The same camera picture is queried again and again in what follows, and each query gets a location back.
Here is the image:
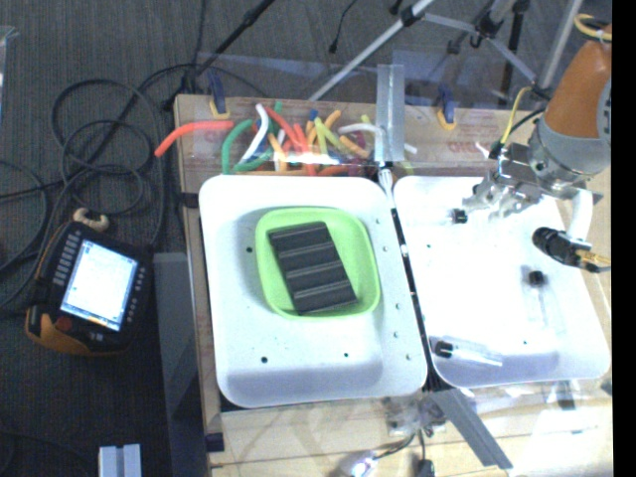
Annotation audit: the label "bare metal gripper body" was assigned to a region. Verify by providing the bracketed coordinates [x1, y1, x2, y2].
[496, 142, 595, 204]

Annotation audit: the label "white plastic tray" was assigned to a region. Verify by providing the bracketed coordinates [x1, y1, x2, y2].
[198, 173, 429, 409]
[392, 174, 612, 391]

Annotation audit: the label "green plate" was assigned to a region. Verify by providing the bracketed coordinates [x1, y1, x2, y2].
[254, 206, 383, 320]

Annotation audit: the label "white foam tube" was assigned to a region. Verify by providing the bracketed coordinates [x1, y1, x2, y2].
[238, 102, 273, 166]
[337, 122, 385, 137]

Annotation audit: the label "yellow-green foam tube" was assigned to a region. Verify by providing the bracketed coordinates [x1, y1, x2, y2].
[313, 116, 345, 154]

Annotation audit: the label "black ribbed block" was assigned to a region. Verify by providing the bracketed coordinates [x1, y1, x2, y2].
[267, 220, 360, 317]

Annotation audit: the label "red foam tube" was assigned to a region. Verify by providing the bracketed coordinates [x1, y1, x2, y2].
[292, 122, 318, 176]
[262, 106, 302, 144]

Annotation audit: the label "green foam tube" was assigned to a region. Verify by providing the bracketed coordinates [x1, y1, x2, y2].
[221, 118, 255, 175]
[232, 145, 275, 173]

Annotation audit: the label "long red-orange foam tube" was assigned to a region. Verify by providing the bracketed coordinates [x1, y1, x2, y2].
[153, 119, 236, 159]

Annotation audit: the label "black cylinder on white bracket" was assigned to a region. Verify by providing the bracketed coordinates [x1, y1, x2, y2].
[531, 189, 596, 269]

